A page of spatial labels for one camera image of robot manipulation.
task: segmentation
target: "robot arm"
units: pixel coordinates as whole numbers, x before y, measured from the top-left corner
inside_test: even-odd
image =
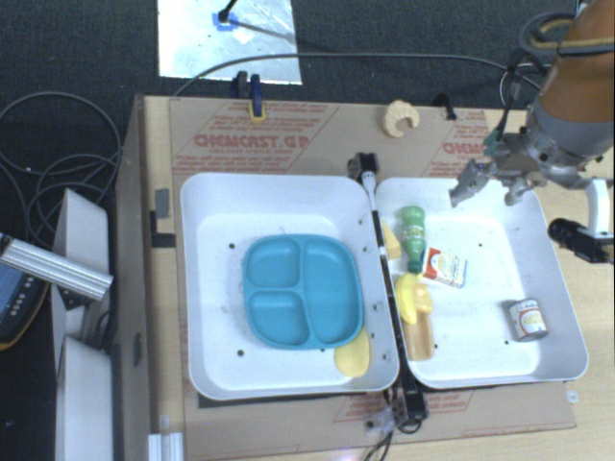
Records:
[[[560,42],[541,40],[553,26],[541,23],[531,51],[552,49],[556,56],[529,107],[527,125],[519,133],[504,133],[504,116],[485,140],[485,154],[492,160],[468,163],[450,192],[453,206],[494,177],[508,188],[505,202],[510,206],[547,182],[583,189],[590,206],[588,227],[557,219],[550,236],[588,261],[613,262],[607,193],[613,180],[584,178],[579,172],[613,146],[614,21],[615,0],[595,0],[575,16]]]

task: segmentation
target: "white tray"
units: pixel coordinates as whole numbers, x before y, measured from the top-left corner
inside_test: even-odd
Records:
[[[428,244],[468,261],[461,289],[430,283],[437,348],[430,360],[410,361],[411,371],[439,389],[581,376],[587,349],[537,196],[529,192],[506,206],[505,189],[491,182],[451,208],[454,186],[453,180],[389,179],[377,190],[381,218],[398,237],[401,208],[421,206]],[[406,263],[405,257],[389,262],[393,280]],[[518,342],[508,307],[528,298],[539,302],[549,334]]]
[[[215,400],[356,393],[387,388],[397,377],[386,289],[371,209],[362,187],[346,178],[199,174],[182,189],[192,383]],[[259,238],[312,233],[345,244],[357,263],[363,326],[370,335],[367,373],[339,373],[333,350],[269,347],[250,330],[241,263]]]

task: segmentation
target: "wire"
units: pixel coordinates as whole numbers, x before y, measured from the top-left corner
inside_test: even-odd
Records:
[[[545,67],[545,69],[549,69],[551,67],[550,64],[545,64],[543,65]],[[517,67],[519,68],[527,68],[527,67],[531,67],[532,69],[535,68],[535,64],[534,63],[519,63],[517,65]],[[539,70],[530,70],[529,73],[541,73]],[[505,73],[502,75],[502,78],[500,79],[500,101],[502,102],[502,107],[505,108],[506,107],[506,102],[507,102],[507,98],[510,94],[510,87],[508,88],[508,90],[506,91],[506,97],[504,97],[504,83],[507,77],[510,76],[510,70],[506,70]]]
[[[179,97],[189,87],[195,84],[199,79],[207,77],[218,70],[227,68],[229,66],[246,63],[249,61],[263,61],[263,60],[281,60],[281,59],[313,59],[313,58],[325,58],[325,59],[398,59],[398,60],[452,60],[452,61],[470,61],[475,63],[482,63],[487,66],[498,68],[499,70],[506,71],[506,67],[496,61],[486,60],[478,57],[466,57],[464,55],[447,55],[447,54],[429,54],[429,53],[282,53],[278,55],[256,55],[247,58],[240,58],[236,60],[225,61],[218,65],[215,65],[192,79],[188,80],[184,85],[175,91],[173,97]],[[540,85],[531,81],[528,78],[523,79],[527,84],[532,85],[536,89],[540,89]]]
[[[379,450],[384,449],[379,459],[379,461],[383,461],[384,458],[386,457],[386,454],[388,453],[389,448],[391,447],[392,440],[393,440],[393,432],[389,432],[384,437],[382,437],[382,439],[377,444],[375,444],[371,449],[369,449],[367,454],[365,454],[363,461],[371,461],[372,456],[374,456],[374,454],[376,454]]]
[[[399,425],[397,429],[405,435],[412,435],[420,430],[420,428],[423,426],[423,421],[420,420],[417,423],[413,424],[414,426],[413,429],[409,429],[408,425],[409,425],[409,421],[406,422],[405,424]]]
[[[98,336],[98,334],[100,333],[100,329],[101,329],[100,326],[103,324],[103,320],[105,318],[108,318],[109,315],[110,315],[109,311],[105,311],[100,315],[100,317],[96,321],[96,328],[94,329],[94,336]]]
[[[61,189],[63,191],[67,187],[72,187],[75,190],[86,190],[89,192],[94,192],[94,203],[100,205],[111,191],[113,181],[119,169],[119,161],[122,153],[122,141],[119,134],[119,130],[117,129],[115,123],[111,120],[109,115],[97,105],[95,105],[93,102],[76,94],[53,90],[28,94],[4,107],[0,111],[0,122],[2,122],[6,115],[17,106],[35,99],[50,97],[76,101],[89,107],[90,109],[93,109],[109,127],[113,144],[113,153],[109,157],[104,157],[96,154],[75,154],[71,156],[66,156],[52,162],[47,168],[43,170],[37,170],[30,167],[23,167],[17,165],[15,162],[7,158],[2,149],[0,149],[0,168],[2,172],[9,178],[9,181],[15,188],[19,203],[24,213],[24,239],[33,239],[37,242],[38,245],[47,249],[50,249],[51,245],[41,237],[41,232],[47,230],[51,233],[52,236],[55,233],[55,229],[51,220],[52,217],[57,214],[60,206],[62,206],[62,194],[60,195],[60,200],[54,203],[52,207],[48,210],[45,210],[43,208],[41,197],[56,190]],[[61,164],[71,162],[76,165],[58,169]],[[12,175],[11,170],[37,178],[35,193],[30,201],[26,201],[24,192],[19,186],[15,177]],[[105,176],[104,179],[101,179],[106,170],[109,171],[109,173]],[[64,177],[64,180],[62,182],[51,182],[47,186],[44,186],[50,179],[54,179],[55,181],[56,177]],[[99,180],[98,183],[102,184],[102,187],[94,183],[96,179]],[[38,227],[35,227],[34,224],[35,214],[40,219],[40,224],[38,225]]]
[[[562,26],[570,26],[575,20],[572,13],[546,12],[531,18],[519,33],[520,46],[533,55],[557,54],[560,57],[586,57],[612,53],[615,50],[613,37],[596,39],[549,39],[545,33]]]

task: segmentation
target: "blue tape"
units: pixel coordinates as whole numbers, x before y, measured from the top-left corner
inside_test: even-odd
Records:
[[[220,19],[218,19],[218,12],[214,12],[211,15],[211,20],[215,28],[223,33],[232,31],[233,29],[239,29],[239,26],[234,24],[234,22],[237,21],[237,16],[232,12],[229,13],[229,20],[227,22],[220,22]]]

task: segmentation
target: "small carton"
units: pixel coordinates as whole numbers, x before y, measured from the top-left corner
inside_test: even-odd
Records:
[[[427,248],[423,275],[427,279],[461,288],[465,279],[465,266],[466,260],[462,257]]]

